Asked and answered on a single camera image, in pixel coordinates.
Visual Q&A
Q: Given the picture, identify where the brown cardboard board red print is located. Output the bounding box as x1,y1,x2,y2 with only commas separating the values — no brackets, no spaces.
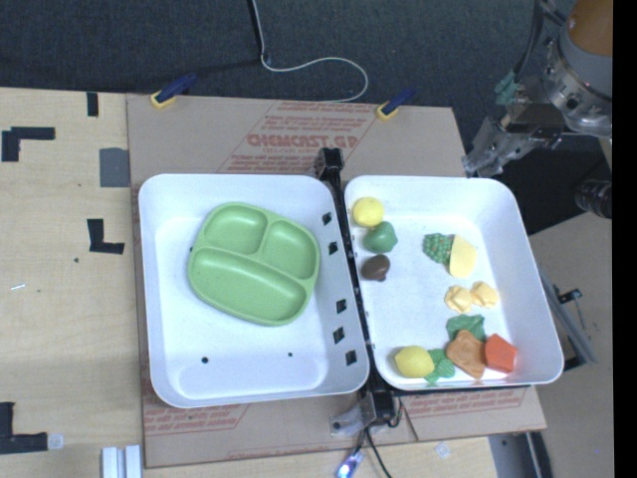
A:
124,92,547,469

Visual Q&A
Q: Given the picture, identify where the green divided plate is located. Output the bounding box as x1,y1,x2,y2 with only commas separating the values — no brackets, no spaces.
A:
186,201,321,328

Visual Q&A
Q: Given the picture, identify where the yellow pasta piece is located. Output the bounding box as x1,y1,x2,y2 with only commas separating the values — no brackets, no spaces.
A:
470,280,500,311
443,285,474,315

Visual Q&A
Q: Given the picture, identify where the yellow wedge slice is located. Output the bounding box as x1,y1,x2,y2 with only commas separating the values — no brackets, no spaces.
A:
447,234,479,280

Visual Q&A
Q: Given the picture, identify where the green lettuce leaf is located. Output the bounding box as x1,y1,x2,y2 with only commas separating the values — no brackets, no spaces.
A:
445,314,487,343
423,348,457,387

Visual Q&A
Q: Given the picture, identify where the black block with thin wires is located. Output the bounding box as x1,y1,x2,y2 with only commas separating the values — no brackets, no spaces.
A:
315,146,346,182
366,388,400,425

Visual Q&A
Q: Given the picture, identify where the orange red block piece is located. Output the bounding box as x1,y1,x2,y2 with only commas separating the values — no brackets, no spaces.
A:
484,333,520,374

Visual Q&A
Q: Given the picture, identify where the thin black rod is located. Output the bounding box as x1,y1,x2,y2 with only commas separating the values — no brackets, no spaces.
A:
327,166,385,398

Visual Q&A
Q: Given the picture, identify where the green bell pepper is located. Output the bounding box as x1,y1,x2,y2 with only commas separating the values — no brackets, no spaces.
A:
361,220,399,255

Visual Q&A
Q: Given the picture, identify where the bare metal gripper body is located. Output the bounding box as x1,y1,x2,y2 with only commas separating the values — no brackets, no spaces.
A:
503,57,614,149

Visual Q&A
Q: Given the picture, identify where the green peas patch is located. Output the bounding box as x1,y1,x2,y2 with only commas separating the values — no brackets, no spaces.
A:
422,232,456,264

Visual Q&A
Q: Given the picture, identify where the brown orange toast slice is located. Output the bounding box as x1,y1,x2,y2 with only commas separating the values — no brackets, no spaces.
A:
445,329,488,380

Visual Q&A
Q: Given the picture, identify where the brown mushroom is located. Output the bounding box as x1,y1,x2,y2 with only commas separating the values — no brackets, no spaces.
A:
359,253,392,284

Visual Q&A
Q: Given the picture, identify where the oval yellow lemon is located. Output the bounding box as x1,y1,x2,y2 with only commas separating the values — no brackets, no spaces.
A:
393,345,436,379

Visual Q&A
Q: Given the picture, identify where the black cylinder on white bracket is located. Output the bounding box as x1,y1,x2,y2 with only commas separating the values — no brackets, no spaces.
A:
573,178,614,219

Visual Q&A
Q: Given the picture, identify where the white plastic tray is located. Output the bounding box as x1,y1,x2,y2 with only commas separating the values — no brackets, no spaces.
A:
137,172,371,410
343,174,565,392

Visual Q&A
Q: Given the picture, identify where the round yellow lemon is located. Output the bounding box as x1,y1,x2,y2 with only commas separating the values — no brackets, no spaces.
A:
351,196,386,229

